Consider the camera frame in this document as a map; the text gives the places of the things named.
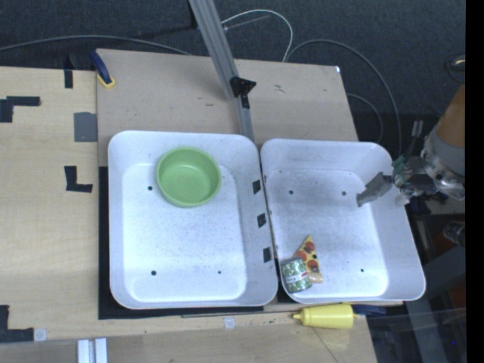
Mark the yellow squeeze bottle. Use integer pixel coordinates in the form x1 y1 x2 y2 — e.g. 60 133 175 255
291 302 360 330

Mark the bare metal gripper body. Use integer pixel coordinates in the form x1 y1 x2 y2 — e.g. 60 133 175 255
392 156 467 202

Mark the black cylinder on white bracket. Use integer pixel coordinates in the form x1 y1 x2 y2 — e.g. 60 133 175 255
441 220 467 247

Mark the green patterned can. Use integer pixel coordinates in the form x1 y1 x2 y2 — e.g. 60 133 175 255
279 257 314 295

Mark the green bowl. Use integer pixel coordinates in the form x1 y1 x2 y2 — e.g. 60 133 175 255
155 146 223 209

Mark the white plastic tray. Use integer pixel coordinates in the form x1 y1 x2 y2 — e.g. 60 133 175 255
259 138 427 306
107 129 279 311

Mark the brown cardboard board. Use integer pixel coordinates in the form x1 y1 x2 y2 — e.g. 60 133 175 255
95 48 405 342

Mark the toy pizza slice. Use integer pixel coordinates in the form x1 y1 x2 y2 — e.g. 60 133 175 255
293 234 325 284

